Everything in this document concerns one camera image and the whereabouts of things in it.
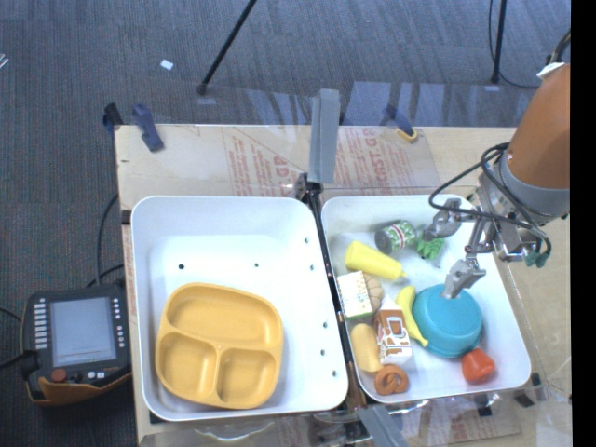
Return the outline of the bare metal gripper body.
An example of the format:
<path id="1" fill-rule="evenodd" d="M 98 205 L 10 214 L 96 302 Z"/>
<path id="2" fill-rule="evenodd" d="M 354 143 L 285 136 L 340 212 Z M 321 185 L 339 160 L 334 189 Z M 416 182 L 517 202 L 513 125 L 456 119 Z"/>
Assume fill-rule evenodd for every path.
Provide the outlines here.
<path id="1" fill-rule="evenodd" d="M 536 262 L 542 238 L 514 203 L 502 192 L 498 176 L 483 171 L 476 190 L 477 209 L 485 214 L 480 221 L 479 243 L 504 262 Z"/>

